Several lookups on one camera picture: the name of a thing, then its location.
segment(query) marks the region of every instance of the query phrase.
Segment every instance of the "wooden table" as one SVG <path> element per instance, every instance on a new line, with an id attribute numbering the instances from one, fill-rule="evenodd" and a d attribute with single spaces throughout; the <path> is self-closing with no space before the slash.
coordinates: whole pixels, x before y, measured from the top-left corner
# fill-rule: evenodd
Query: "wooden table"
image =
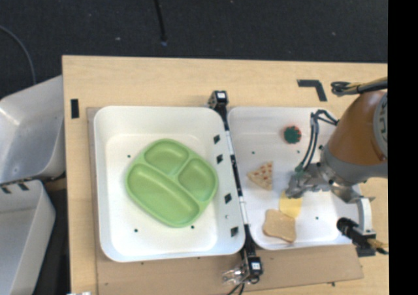
<path id="1" fill-rule="evenodd" d="M 114 262 L 106 259 L 95 238 L 87 108 L 202 106 L 213 90 L 218 89 L 227 91 L 230 107 L 322 107 L 340 117 L 354 98 L 334 96 L 330 92 L 331 82 L 368 82 L 386 75 L 386 64 L 64 56 L 72 292 L 139 294 L 140 290 L 141 294 L 164 291 L 165 294 L 226 294 L 231 287 L 220 287 L 215 278 L 225 264 L 234 260 L 231 257 L 166 260 L 142 267 L 123 264 L 119 270 Z M 299 87 L 297 80 L 319 80 L 328 101 L 320 101 L 314 87 Z M 371 179 L 362 186 L 365 196 L 376 196 L 372 202 L 374 229 L 378 238 L 386 242 L 389 238 L 387 190 L 385 179 Z M 246 292 L 252 294 L 389 293 L 388 256 L 358 259 L 352 245 L 286 253 L 260 250 L 260 255 L 266 273 L 258 285 L 246 287 Z M 143 270 L 136 275 L 133 266 Z"/>

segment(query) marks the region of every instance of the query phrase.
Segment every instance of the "green plate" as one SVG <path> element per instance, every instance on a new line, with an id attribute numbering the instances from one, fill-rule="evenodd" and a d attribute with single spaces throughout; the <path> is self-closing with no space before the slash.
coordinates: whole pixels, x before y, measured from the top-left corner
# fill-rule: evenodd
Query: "green plate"
<path id="1" fill-rule="evenodd" d="M 213 199 L 218 178 L 213 166 L 187 146 L 162 139 L 134 159 L 125 186 L 150 215 L 183 227 L 191 225 Z"/>

